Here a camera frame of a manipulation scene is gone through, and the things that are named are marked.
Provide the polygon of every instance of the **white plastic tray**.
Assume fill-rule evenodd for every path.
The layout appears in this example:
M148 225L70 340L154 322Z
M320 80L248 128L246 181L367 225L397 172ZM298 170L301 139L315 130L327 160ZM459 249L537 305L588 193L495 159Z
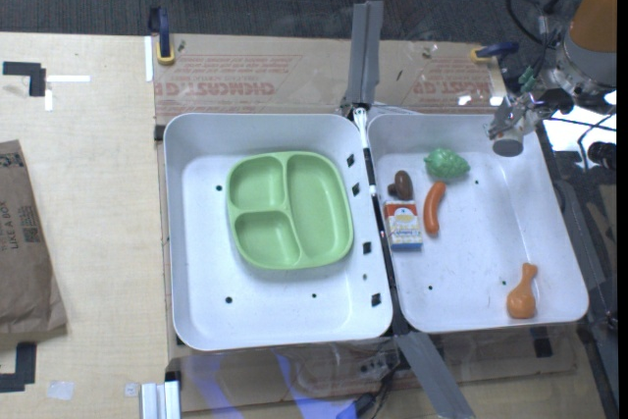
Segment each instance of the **white plastic tray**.
M524 137L524 151L497 156L484 135L490 116L378 116L368 138L382 204L398 170L414 185L422 214L433 183L424 158L437 147L464 157L471 171L449 183L439 207L438 237L423 235L423 249L394 252L401 310L417 330L447 333L572 322L586 313L589 296L560 214L541 145ZM539 272L533 283L534 318L514 320L506 296L524 262Z
M173 316L185 344L225 350L365 340L386 331L393 306L360 137L350 121L334 115L186 114L168 124L164 149ZM225 199L228 172L244 157L284 150L316 152L339 169L354 229L341 261L268 271L237 252Z

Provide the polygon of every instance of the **brown paper bag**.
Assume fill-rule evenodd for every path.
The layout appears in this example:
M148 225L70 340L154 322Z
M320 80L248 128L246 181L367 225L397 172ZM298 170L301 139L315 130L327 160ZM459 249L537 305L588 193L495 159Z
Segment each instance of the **brown paper bag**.
M66 322L20 143L0 143L0 333Z

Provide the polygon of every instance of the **green divided plate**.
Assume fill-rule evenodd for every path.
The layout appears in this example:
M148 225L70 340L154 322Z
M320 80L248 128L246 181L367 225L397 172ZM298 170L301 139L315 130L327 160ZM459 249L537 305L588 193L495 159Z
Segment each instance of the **green divided plate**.
M343 258L351 213L336 166L313 152L247 157L227 178L229 221L239 253L264 269L304 269Z

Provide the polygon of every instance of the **toy sausage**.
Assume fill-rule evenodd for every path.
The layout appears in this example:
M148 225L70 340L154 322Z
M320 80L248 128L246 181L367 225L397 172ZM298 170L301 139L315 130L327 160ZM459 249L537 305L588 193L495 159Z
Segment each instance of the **toy sausage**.
M430 188L423 204L423 225L429 235L437 235L441 226L439 225L438 209L441 199L445 195L445 182L435 182Z

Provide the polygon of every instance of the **green toy vegetable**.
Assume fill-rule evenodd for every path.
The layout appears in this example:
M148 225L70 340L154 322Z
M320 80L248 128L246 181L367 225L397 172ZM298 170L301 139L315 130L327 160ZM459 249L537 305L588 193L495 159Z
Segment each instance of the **green toy vegetable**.
M454 179L467 173L471 167L462 157L448 148L437 148L425 158L428 173L439 179Z

